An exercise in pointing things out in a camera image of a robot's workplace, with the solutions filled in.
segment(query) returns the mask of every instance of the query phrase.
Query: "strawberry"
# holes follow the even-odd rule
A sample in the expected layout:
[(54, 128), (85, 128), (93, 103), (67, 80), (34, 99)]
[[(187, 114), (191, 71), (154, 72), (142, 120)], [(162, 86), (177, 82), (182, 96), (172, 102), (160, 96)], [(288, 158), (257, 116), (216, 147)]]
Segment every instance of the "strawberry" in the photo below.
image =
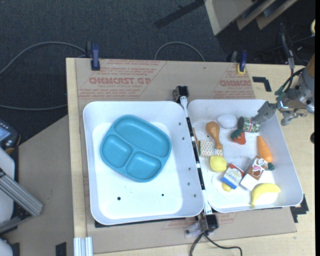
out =
[(237, 129), (231, 133), (231, 140), (240, 145), (246, 144), (245, 132), (242, 129)]

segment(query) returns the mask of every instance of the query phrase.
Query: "black fabric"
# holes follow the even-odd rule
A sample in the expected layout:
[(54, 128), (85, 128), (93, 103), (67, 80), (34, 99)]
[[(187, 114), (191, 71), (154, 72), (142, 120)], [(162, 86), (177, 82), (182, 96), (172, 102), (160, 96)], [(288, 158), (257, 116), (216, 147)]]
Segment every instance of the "black fabric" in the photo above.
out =
[[(247, 63), (285, 64), (281, 49), (272, 50), (280, 45), (280, 23), (287, 25), (294, 40), (310, 36), (315, 5), (315, 0), (300, 0), (262, 30), (252, 21), (239, 31), (234, 22), (214, 36), (203, 0), (0, 1), (0, 70), (27, 47), (52, 41), (83, 49), (90, 41), (99, 45), (100, 57), (110, 59), (153, 60), (162, 45), (184, 42), (207, 62), (225, 62), (235, 51), (240, 59), (246, 50)], [(314, 38), (298, 42), (301, 59), (311, 58), (314, 42)], [(65, 59), (82, 54), (54, 44), (27, 51), (0, 74), (0, 105), (49, 108), (66, 104)], [(202, 61), (194, 50), (179, 44), (162, 49), (157, 59)], [(0, 117), (21, 134), (21, 143), (67, 113), (66, 107), (51, 111), (0, 107)]]

